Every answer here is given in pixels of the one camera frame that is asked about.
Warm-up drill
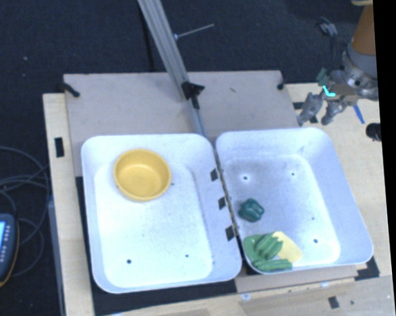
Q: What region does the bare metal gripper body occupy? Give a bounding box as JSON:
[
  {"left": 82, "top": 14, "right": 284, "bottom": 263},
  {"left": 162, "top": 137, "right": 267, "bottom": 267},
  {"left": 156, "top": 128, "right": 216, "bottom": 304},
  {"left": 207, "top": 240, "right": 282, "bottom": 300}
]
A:
[{"left": 323, "top": 66, "right": 381, "bottom": 108}]

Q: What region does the white plastic tray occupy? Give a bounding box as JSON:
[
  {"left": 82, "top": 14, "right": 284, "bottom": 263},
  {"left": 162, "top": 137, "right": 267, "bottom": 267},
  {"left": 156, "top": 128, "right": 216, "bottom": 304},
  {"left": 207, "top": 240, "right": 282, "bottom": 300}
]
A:
[
  {"left": 213, "top": 121, "right": 376, "bottom": 279},
  {"left": 79, "top": 126, "right": 245, "bottom": 296}
]

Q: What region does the green bell pepper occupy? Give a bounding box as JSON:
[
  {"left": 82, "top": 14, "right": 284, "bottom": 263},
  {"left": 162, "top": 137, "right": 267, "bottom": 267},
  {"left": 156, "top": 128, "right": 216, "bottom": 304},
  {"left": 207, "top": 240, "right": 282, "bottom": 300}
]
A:
[{"left": 236, "top": 197, "right": 266, "bottom": 224}]

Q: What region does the thin black and white rod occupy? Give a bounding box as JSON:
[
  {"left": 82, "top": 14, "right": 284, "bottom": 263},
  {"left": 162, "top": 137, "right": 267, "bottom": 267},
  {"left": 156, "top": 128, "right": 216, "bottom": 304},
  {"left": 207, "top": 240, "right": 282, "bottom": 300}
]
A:
[{"left": 191, "top": 104, "right": 244, "bottom": 253}]

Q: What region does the black block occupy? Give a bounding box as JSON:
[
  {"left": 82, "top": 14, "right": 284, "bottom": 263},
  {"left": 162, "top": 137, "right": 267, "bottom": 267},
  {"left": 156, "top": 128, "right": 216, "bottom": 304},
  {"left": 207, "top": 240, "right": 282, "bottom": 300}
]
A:
[{"left": 181, "top": 80, "right": 206, "bottom": 110}]

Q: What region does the yellow corn cob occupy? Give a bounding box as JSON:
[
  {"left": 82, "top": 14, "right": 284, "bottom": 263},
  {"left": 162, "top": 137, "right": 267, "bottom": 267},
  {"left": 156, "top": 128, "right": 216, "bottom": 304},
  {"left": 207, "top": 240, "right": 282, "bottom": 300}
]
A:
[{"left": 273, "top": 229, "right": 304, "bottom": 265}]

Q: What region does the green bean pods bunch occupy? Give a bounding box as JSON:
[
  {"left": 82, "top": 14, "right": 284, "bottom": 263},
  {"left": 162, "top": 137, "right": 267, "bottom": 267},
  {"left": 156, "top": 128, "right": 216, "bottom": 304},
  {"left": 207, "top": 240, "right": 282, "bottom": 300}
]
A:
[{"left": 242, "top": 231, "right": 294, "bottom": 274}]

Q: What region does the pale brown flat board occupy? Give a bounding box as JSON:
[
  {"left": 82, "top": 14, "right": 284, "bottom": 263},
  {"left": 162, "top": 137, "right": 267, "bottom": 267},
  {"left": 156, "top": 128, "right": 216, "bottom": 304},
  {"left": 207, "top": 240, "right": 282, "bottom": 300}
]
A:
[{"left": 62, "top": 54, "right": 360, "bottom": 304}]

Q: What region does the yellow bowl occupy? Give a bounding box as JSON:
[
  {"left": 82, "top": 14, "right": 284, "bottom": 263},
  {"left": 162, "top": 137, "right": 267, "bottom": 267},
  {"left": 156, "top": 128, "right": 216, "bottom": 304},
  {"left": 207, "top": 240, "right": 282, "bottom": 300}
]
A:
[{"left": 111, "top": 146, "right": 175, "bottom": 205}]

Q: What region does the black cylinder on white bracket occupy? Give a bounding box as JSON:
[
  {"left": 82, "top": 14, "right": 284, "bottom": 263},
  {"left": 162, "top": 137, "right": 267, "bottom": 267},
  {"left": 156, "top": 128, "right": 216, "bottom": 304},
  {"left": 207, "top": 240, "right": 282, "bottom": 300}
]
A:
[{"left": 365, "top": 122, "right": 383, "bottom": 142}]

